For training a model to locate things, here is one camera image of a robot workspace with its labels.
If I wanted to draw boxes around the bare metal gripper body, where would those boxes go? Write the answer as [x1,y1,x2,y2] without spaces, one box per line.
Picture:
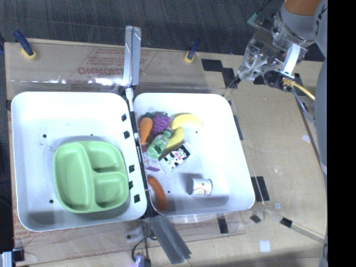
[248,9,317,65]

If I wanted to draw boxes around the white plastic tray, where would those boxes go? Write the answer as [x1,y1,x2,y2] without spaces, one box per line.
[132,92,256,216]
[10,91,148,233]

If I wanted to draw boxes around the large yellow banana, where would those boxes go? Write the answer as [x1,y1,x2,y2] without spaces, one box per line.
[170,113,207,131]

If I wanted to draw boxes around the small yellow banana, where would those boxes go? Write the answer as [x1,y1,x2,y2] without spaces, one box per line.
[165,126,185,150]

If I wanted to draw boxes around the purple grapes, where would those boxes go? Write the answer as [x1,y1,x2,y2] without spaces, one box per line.
[151,112,171,137]

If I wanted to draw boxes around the cow print carton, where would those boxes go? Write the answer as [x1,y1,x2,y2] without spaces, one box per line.
[159,141,195,175]

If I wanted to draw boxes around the orange carrot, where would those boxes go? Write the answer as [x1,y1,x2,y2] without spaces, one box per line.
[139,112,154,146]

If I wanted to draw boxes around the green plastic bottle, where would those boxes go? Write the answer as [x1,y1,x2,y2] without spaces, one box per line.
[146,128,173,160]

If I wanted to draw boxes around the white printed can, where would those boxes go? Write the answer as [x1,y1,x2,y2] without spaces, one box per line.
[191,177,214,197]

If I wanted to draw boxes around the pink and white carton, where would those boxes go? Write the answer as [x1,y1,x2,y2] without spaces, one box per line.
[141,151,162,173]

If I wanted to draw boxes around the orange sausage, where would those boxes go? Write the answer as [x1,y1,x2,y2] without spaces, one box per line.
[147,175,168,211]

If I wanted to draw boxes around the brown cardboard board red print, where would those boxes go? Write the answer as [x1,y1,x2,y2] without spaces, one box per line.
[4,38,247,266]

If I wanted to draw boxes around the green divided plate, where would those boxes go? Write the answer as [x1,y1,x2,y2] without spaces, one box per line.
[52,140,130,214]

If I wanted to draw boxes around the black cylinder on white bracket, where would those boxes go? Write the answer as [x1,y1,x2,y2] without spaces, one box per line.
[263,43,301,91]

